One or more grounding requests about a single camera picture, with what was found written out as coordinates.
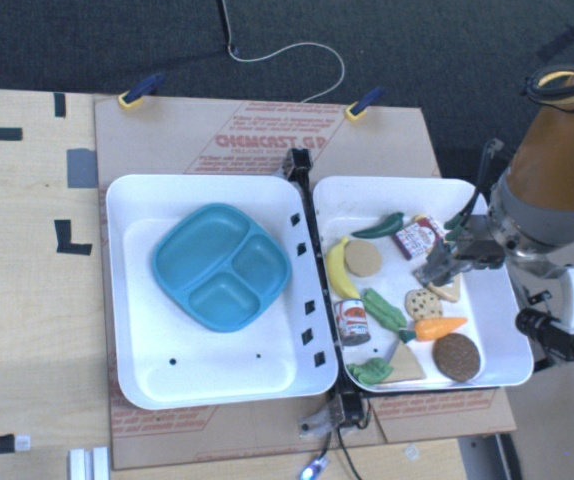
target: blue plate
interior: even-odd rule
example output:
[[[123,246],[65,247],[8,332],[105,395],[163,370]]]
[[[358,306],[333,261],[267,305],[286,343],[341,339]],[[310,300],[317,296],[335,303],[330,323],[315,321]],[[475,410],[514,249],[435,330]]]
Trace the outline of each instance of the blue plate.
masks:
[[[208,329],[233,332],[282,293],[291,264],[260,225],[233,206],[213,203],[174,227],[152,262],[162,289]]]

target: blue clamp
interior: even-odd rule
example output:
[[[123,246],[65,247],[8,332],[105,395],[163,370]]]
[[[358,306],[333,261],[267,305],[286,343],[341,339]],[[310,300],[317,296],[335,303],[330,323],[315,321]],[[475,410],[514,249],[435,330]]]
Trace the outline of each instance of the blue clamp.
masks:
[[[378,101],[383,94],[385,94],[385,89],[382,87],[376,87],[375,89],[372,89],[360,100],[353,103],[352,105],[349,105],[345,109],[345,117],[350,121],[358,121],[358,119],[360,119],[367,110],[367,107],[376,103],[376,101]]]
[[[140,105],[143,101],[143,96],[154,93],[165,82],[164,73],[156,73],[145,78],[142,82],[136,84],[132,89],[122,93],[118,96],[118,103],[125,110]]]

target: yellow banana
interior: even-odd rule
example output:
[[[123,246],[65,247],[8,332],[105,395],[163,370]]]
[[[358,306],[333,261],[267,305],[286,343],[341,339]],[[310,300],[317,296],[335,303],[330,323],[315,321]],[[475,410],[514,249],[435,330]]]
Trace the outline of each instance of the yellow banana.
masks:
[[[335,244],[329,251],[325,258],[325,265],[327,266],[327,276],[331,287],[343,299],[360,299],[360,294],[351,282],[345,270],[345,245],[349,239],[344,236]]]

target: round beige cracker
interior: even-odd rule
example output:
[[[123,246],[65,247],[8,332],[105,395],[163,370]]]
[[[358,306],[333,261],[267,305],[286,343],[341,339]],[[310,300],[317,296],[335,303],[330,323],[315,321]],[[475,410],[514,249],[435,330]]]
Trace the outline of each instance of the round beige cracker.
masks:
[[[351,240],[345,246],[347,269],[358,277],[376,274],[383,264],[383,257],[376,246],[366,240]]]
[[[415,322],[443,316],[440,297],[427,288],[411,290],[405,295],[405,309]]]
[[[451,333],[437,339],[432,357],[438,371],[458,382],[471,379],[480,370],[478,347],[463,334]]]

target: white tray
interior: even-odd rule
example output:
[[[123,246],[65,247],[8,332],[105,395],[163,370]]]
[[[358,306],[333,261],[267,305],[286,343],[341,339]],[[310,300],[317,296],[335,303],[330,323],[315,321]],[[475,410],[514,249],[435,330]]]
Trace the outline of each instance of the white tray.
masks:
[[[405,213],[406,223],[425,214],[440,224],[459,212],[473,193],[473,186],[460,180],[441,178],[330,177],[314,189],[319,234],[323,253],[344,235],[378,223],[396,211]],[[479,198],[474,213],[485,213]],[[413,271],[424,257],[407,260],[391,237],[373,240],[383,256],[380,272],[368,278],[351,276],[359,292],[373,288],[392,305],[404,309],[405,294],[421,288]],[[340,298],[331,290],[332,302]],[[374,392],[408,392],[486,388],[517,385],[531,375],[533,357],[529,341],[515,326],[518,306],[506,268],[470,271],[462,274],[461,297],[457,303],[443,302],[445,316],[465,316],[468,322],[456,332],[469,336],[481,353],[479,374],[466,383],[443,376],[431,357],[433,342],[408,343],[427,377],[423,380],[389,384],[387,388],[362,386]],[[394,333],[382,328],[368,316],[371,340],[344,347],[345,364],[362,364],[373,357],[389,361],[398,343]]]
[[[260,224],[292,266],[278,299],[231,333],[210,331],[186,314],[151,268],[163,236],[216,202]],[[109,187],[107,218],[118,380],[132,403],[178,408],[315,395],[333,385],[338,362],[302,200],[290,183],[272,176],[129,175]]]

